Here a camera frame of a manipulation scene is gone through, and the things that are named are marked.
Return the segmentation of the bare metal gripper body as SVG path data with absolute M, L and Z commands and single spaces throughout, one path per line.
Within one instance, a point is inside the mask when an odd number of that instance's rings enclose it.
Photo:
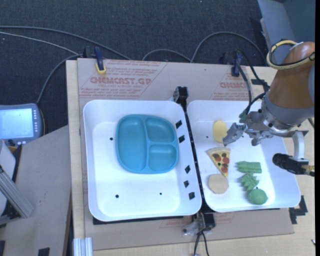
M 295 133 L 293 128 L 302 122 L 299 109 L 258 109 L 243 111 L 244 131 L 254 141 L 273 136 L 289 138 Z

